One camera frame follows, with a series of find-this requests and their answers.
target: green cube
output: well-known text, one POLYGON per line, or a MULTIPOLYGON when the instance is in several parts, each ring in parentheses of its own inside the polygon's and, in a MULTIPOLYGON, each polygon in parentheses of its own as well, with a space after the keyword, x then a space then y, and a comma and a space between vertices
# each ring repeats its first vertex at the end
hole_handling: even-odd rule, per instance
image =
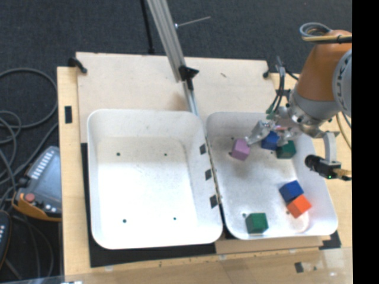
POLYGON ((286 145, 278 146, 276 152, 278 159, 290 159, 296 154, 295 144, 289 140, 286 145))
POLYGON ((267 218, 264 212, 249 214, 246 219, 249 234, 262 234, 267 228, 267 218))

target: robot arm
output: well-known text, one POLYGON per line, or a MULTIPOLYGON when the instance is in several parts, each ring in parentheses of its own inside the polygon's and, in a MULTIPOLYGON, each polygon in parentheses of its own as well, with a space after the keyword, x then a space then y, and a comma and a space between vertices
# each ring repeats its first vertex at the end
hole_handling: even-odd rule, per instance
POLYGON ((267 122, 258 122, 252 134, 245 138, 246 142, 251 146, 270 131, 275 131, 280 137, 278 146, 287 144, 288 140, 302 133, 312 138, 323 138, 325 159, 309 155, 306 166, 327 179, 350 180, 349 173, 342 170, 336 161, 335 137, 338 132, 325 132, 320 126, 341 111, 351 117, 351 33, 307 23, 300 27, 300 34, 304 41, 315 45, 289 94, 288 104, 280 106, 285 67, 278 59, 277 70, 281 79, 278 95, 266 112, 267 122))

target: black clamp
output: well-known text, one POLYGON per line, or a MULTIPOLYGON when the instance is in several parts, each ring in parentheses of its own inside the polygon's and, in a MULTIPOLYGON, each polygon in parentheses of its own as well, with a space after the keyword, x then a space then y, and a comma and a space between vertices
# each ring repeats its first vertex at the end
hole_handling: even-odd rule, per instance
POLYGON ((87 69, 83 66, 83 64, 75 57, 71 57, 68 61, 68 66, 75 67, 77 66, 82 73, 87 73, 87 69))
POLYGON ((194 90, 194 84, 192 83, 192 79, 194 76, 198 74, 198 72, 199 71, 197 69, 192 69, 184 65, 179 67, 180 77, 182 78, 182 81, 187 81, 187 87, 191 91, 194 90))

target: block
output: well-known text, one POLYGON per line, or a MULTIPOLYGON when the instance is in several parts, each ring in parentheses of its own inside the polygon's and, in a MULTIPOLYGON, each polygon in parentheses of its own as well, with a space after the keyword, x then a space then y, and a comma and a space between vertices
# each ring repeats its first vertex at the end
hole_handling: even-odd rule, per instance
POLYGON ((264 212, 249 214, 245 222, 249 234, 262 234, 268 228, 268 222, 264 212))
POLYGON ((291 202, 293 199, 304 193, 303 188, 301 188, 296 180, 284 184, 279 188, 279 191, 285 202, 291 202))
POLYGON ((290 159, 296 154, 295 143, 289 140, 286 145, 278 146, 276 149, 278 159, 290 159))
POLYGON ((245 139, 236 139, 233 143, 231 156, 239 160, 246 160, 250 154, 250 147, 245 139))
POLYGON ((279 140, 279 136, 276 134, 275 131, 270 131, 270 133, 262 139, 261 141, 261 147, 263 149, 270 149, 270 150, 276 150, 277 149, 277 142, 279 140))
POLYGON ((295 218, 301 216, 311 207, 311 203, 304 195, 298 196, 295 200, 287 205, 287 209, 295 218))

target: white tray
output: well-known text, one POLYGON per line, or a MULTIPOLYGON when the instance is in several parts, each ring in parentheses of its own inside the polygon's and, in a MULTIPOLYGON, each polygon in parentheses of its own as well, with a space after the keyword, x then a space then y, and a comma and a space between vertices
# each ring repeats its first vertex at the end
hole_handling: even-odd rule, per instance
POLYGON ((216 181, 228 230, 237 238, 252 240, 306 235, 329 235, 337 229, 337 216, 325 180, 304 164, 315 154, 310 137, 294 140, 297 153, 292 159, 278 159, 276 153, 255 143, 245 161, 229 155, 236 138, 250 135, 263 113, 217 112, 207 119, 216 181), (283 184, 298 180, 312 207, 298 218, 286 209, 279 192, 283 184), (264 212, 269 228, 263 234, 249 234, 245 217, 264 212))
POLYGON ((101 109, 88 118, 91 229, 107 249, 216 241, 223 225, 201 120, 101 109))

